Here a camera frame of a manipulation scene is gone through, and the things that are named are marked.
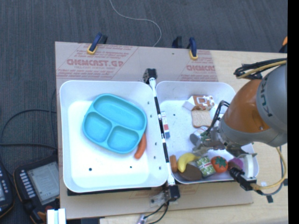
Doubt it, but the orange sausage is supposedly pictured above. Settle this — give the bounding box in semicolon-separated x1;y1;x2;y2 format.
134;133;148;160

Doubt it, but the white plastic tray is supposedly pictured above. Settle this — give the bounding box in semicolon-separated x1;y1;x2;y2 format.
155;80;260;185
59;80;169;193

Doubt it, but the brown doughnut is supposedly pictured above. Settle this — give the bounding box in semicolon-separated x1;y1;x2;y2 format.
179;163;203;182

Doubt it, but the orange biscuit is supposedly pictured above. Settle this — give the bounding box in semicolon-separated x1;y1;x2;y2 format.
169;154;178;173

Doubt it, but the tan bread slice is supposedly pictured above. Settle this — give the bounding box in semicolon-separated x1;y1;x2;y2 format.
191;109;214;129

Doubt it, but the silver can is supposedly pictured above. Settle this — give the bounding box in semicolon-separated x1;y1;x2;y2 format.
189;127;209;147

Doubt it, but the blue divided plate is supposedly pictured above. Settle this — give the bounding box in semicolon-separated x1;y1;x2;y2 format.
82;93;148;154

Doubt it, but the orange and white carton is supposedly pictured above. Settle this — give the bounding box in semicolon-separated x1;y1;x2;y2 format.
182;95;216;112

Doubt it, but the black cylinder on white bracket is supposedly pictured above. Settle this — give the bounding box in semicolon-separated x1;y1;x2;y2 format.
228;153;257;191

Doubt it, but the yellow banana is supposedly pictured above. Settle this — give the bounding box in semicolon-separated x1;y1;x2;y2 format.
177;152;199;173

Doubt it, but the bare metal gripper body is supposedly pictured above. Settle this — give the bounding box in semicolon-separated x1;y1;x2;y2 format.
201;127;249;158

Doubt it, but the green and white can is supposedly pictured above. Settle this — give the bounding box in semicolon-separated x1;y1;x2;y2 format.
195;155;216;178

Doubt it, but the brown cardboard board red print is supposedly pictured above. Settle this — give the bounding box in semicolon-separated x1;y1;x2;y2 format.
55;41;254;219

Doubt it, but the thin black and white rod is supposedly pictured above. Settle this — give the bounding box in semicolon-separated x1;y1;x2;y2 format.
148;77;176;186

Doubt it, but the red tomato with green stem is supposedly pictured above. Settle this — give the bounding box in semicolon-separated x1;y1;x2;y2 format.
210;155;229;174

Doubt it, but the purple round vegetable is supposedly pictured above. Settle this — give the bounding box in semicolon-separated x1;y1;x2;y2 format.
228;157;244;171

